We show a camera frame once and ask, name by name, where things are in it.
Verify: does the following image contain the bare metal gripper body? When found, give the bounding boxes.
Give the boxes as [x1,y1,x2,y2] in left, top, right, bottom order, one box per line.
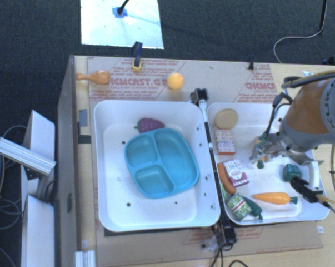
[263,133,296,159]

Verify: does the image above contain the white plastic tray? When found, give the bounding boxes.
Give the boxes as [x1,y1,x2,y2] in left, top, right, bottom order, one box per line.
[206,102,331,226]
[93,99,222,233]

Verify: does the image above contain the green bell pepper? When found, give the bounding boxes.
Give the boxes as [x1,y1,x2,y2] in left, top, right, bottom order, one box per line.
[282,163,302,183]

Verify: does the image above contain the red and white carton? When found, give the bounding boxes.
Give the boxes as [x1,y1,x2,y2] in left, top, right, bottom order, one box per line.
[223,159,250,188]

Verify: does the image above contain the orange and white carton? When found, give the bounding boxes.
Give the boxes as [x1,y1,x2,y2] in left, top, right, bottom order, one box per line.
[213,128,237,156]

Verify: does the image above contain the orange sausage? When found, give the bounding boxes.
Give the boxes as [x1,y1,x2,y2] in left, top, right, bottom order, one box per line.
[217,162,237,196]

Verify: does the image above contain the orange carrot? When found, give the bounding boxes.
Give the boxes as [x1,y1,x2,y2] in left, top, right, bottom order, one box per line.
[252,192,299,206]

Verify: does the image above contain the beige round biscuit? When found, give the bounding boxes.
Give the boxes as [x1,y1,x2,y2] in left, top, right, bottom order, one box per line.
[214,108,239,130]

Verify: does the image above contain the thin black and white rod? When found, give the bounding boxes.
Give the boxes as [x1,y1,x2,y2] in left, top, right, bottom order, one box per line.
[199,100,227,225]

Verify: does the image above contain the dark green toy vegetable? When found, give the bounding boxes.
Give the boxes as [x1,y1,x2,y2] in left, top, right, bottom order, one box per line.
[243,196,264,220]

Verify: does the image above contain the green and white carton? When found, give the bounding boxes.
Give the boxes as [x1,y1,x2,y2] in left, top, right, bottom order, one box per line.
[226,194,253,221]

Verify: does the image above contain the brown cardboard board red print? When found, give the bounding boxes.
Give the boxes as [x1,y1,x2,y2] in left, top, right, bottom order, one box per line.
[87,57,323,254]

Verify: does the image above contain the blue divided plate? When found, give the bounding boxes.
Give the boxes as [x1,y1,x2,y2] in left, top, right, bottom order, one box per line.
[124,128,200,200]

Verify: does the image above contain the orange toy fruit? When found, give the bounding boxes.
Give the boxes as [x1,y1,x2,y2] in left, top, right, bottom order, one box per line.
[166,72,185,91]

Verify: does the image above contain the purple grapes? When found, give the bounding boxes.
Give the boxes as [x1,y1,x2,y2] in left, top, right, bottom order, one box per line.
[134,117,166,134]

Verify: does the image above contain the orange chicken drumstick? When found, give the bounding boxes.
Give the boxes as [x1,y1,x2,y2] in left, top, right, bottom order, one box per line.
[76,70,111,86]

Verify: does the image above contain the black cylinder on white bracket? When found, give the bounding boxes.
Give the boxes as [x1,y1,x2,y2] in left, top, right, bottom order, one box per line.
[290,161,324,204]

